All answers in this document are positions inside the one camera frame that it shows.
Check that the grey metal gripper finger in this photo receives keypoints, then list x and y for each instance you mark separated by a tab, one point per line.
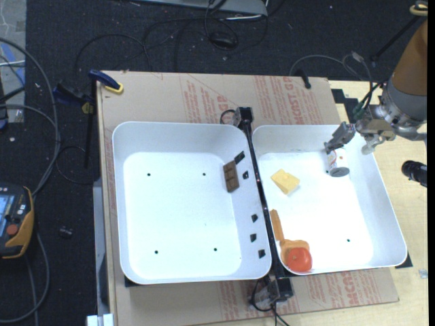
369	145
340	137

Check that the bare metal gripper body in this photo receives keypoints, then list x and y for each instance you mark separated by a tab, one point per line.
375	127

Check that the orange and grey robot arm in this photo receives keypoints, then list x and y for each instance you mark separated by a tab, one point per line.
413	63

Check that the white can with grey lid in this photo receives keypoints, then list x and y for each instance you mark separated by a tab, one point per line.
334	164

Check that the yellow cheese wedge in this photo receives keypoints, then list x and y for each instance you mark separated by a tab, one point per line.
285	181

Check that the white plastic tray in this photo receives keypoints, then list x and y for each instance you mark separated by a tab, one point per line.
333	222
176	216

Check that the brown chocolate bar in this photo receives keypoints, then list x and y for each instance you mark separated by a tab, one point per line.
231	177

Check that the red tomato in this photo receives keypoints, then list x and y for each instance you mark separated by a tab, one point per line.
299	260

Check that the brown cardboard board red print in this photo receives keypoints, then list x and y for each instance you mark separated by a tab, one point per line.
204	93

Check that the black cylinder on white bracket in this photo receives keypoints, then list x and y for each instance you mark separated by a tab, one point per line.
414	172

